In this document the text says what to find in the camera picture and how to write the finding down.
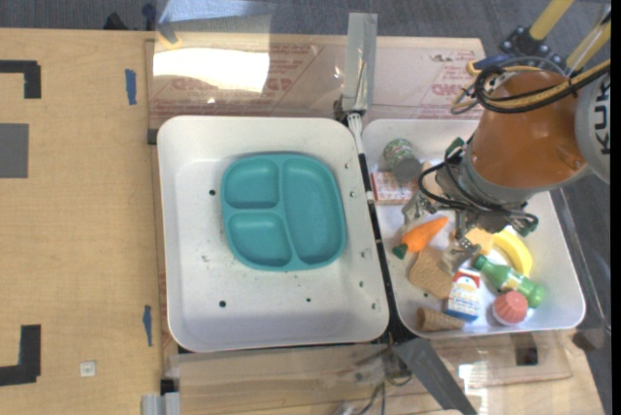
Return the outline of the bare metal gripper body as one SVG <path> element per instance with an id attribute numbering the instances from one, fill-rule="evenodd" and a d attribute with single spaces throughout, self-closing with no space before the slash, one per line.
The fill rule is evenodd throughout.
<path id="1" fill-rule="evenodd" d="M 484 180 L 467 164 L 442 164 L 435 174 L 443 203 L 459 212 L 462 235 L 477 227 L 489 233 L 511 227 L 518 235 L 530 234 L 530 193 Z"/>

